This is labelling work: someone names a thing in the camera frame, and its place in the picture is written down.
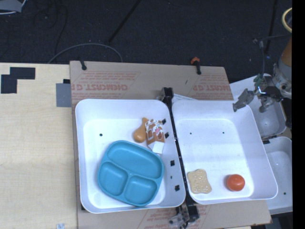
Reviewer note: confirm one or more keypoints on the brown cardboard board red print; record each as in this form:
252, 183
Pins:
147, 80

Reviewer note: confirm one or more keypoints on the white plastic tray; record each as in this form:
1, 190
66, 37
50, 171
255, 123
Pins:
281, 170
270, 123
214, 151
107, 118

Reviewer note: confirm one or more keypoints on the gingerbread house carton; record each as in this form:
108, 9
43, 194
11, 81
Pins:
155, 133

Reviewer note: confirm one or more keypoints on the orange-red toy tomato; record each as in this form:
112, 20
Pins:
235, 182

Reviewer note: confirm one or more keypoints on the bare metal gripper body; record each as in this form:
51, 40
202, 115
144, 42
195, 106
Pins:
274, 92

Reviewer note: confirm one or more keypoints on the thin black rod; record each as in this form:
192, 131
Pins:
177, 142

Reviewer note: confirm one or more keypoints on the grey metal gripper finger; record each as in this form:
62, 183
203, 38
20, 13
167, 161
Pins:
243, 99
265, 104

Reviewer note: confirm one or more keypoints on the beige toy bread slice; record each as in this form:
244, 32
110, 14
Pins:
199, 181

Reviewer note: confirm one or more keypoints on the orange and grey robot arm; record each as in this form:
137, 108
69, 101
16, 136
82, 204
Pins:
287, 56

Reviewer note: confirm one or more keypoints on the blue divided plate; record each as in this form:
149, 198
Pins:
131, 170

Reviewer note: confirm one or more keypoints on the tan toy chicken drumstick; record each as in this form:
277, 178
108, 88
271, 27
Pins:
139, 135

